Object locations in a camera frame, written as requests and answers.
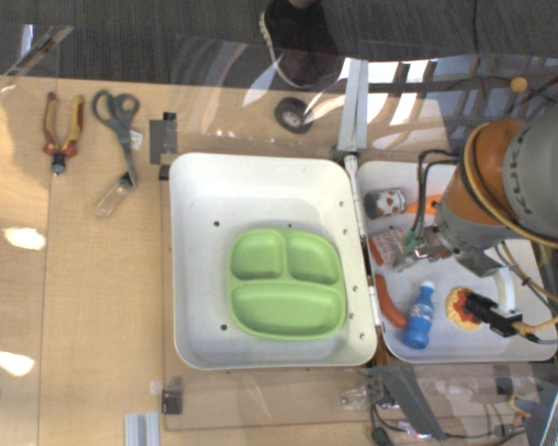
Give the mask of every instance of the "black shoe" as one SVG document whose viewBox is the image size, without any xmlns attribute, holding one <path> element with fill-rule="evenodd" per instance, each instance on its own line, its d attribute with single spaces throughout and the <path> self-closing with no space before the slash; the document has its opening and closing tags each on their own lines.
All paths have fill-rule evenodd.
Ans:
<svg viewBox="0 0 558 446">
<path fill-rule="evenodd" d="M 306 10 L 306 47 L 312 64 L 323 79 L 337 81 L 343 66 L 337 45 L 328 31 L 325 11 L 319 3 Z"/>
<path fill-rule="evenodd" d="M 312 57 L 306 46 L 305 27 L 289 19 L 276 19 L 272 16 L 273 0 L 262 12 L 259 27 L 269 47 L 272 63 L 277 73 L 286 83 L 304 89 L 319 79 L 314 69 Z"/>
</svg>

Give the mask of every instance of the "green plate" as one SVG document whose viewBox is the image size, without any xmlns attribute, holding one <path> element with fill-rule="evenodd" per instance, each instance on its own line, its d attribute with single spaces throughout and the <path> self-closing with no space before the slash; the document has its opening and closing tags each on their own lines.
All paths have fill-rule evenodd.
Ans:
<svg viewBox="0 0 558 446">
<path fill-rule="evenodd" d="M 228 256 L 227 280 L 233 320 L 252 335 L 312 340 L 333 334 L 345 319 L 339 254 L 308 231 L 243 232 Z"/>
</svg>

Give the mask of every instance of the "screwdriver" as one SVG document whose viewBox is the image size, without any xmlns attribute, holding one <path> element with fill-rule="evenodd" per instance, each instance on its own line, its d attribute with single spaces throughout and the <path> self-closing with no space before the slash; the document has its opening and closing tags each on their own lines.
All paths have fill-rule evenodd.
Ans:
<svg viewBox="0 0 558 446">
<path fill-rule="evenodd" d="M 58 97 L 56 93 L 50 92 L 47 95 L 46 113 L 44 114 L 44 137 L 46 145 L 44 153 L 52 158 L 52 172 L 57 177 L 64 172 L 66 167 L 66 158 L 74 157 L 78 150 L 76 142 L 81 138 L 83 133 L 83 108 L 85 99 L 82 96 L 76 96 L 73 99 L 71 127 L 64 144 L 60 148 L 56 139 L 56 109 L 58 108 Z"/>
</svg>

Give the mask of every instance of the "table surface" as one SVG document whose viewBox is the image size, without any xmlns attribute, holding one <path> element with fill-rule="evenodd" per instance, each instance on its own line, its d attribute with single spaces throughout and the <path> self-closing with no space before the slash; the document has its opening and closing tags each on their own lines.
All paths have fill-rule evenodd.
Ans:
<svg viewBox="0 0 558 446">
<path fill-rule="evenodd" d="M 133 125 L 146 137 L 134 152 L 139 189 L 110 218 L 98 220 L 97 201 L 126 170 L 113 133 L 89 109 L 102 88 L 140 99 Z M 79 154 L 58 178 L 41 151 L 50 90 L 60 97 L 61 134 L 69 125 L 73 97 L 80 94 L 87 101 Z M 238 117 L 235 123 L 253 125 L 253 133 L 259 125 L 276 125 L 272 112 L 284 95 L 259 100 L 251 111 L 256 115 L 245 121 L 247 110 L 233 110 L 244 100 L 245 90 L 237 89 L 25 78 L 0 104 L 0 352 L 34 362 L 20 376 L 0 367 L 0 444 L 123 444 L 126 413 L 159 411 L 160 394 L 151 387 L 166 380 L 165 240 L 159 166 L 149 162 L 149 121 L 199 103 L 204 92 L 210 103 L 216 91 L 224 91 L 224 98 L 215 103 L 207 127 L 222 121 L 219 131 L 225 134 Z M 338 114 L 326 117 L 316 122 L 314 137 L 319 138 L 313 146 L 275 144 L 269 154 L 325 156 L 338 126 Z M 259 151 L 260 141 L 227 141 L 212 129 L 208 134 L 194 129 L 180 151 Z M 36 230 L 45 246 L 23 249 L 6 243 L 5 230 L 20 228 Z M 369 431 L 369 421 L 174 431 L 162 420 L 161 442 L 371 444 Z M 407 435 L 393 437 L 409 441 Z M 521 444 L 521 438 L 508 444 L 513 443 Z"/>
</svg>

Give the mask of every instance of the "gray scissors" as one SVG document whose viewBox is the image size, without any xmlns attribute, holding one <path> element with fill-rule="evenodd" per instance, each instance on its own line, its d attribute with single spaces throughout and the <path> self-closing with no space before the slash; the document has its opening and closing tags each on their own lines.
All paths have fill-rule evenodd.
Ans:
<svg viewBox="0 0 558 446">
<path fill-rule="evenodd" d="M 108 111 L 108 118 L 102 117 L 98 110 L 98 104 L 101 98 L 105 99 L 105 107 Z M 124 151 L 124 158 L 128 167 L 128 176 L 132 182 L 132 186 L 136 188 L 139 185 L 137 177 L 137 169 L 132 160 L 132 152 L 130 150 L 130 125 L 135 114 L 139 111 L 139 100 L 131 94 L 121 94 L 113 96 L 107 89 L 101 89 L 93 98 L 93 113 L 102 124 L 107 125 L 117 135 L 118 142 Z"/>
</svg>

